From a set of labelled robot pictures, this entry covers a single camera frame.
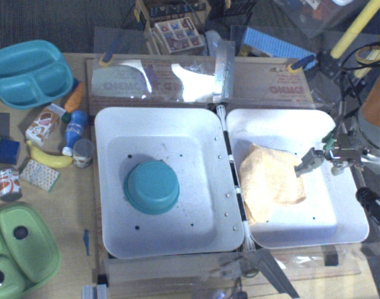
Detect white and green patterned packet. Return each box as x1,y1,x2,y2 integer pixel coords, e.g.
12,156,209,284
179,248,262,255
19,159,61,193

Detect white and brown carton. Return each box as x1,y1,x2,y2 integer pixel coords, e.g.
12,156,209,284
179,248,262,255
25,103,67,148

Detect blue cube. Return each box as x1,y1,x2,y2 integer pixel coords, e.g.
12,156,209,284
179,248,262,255
0,138,21,166

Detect yellow banana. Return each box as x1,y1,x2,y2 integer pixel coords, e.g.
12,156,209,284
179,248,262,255
26,140,74,169

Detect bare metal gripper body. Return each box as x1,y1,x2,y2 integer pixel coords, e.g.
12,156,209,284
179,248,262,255
324,133,380,169

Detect green divided plate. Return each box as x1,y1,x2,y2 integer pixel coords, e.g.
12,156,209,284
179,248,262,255
0,201,62,299

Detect teal bowl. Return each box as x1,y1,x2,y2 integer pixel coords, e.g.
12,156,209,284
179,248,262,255
123,160,181,216

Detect red and white can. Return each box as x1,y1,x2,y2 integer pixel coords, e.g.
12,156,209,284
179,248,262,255
0,168,23,202

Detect grey can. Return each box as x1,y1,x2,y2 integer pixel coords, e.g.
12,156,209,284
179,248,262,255
72,138,95,169

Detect blue divided plate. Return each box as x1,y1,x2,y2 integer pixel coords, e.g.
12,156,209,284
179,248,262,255
0,39,75,110

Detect black cylinder on white bracket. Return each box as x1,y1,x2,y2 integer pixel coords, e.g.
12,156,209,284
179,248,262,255
355,186,380,225

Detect orange carrot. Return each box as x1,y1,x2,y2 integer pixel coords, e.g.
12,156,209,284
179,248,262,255
60,80,85,124

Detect yellow cloth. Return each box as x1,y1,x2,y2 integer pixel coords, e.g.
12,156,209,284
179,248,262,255
238,142,307,225

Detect white plastic tray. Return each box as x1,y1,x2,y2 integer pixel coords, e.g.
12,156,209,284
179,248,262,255
93,106,245,260
225,108,371,250

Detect blue bottle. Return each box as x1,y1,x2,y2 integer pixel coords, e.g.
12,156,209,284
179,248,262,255
61,110,89,158

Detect brown cardboard board red print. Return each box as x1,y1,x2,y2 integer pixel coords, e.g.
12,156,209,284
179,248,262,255
85,54,367,288

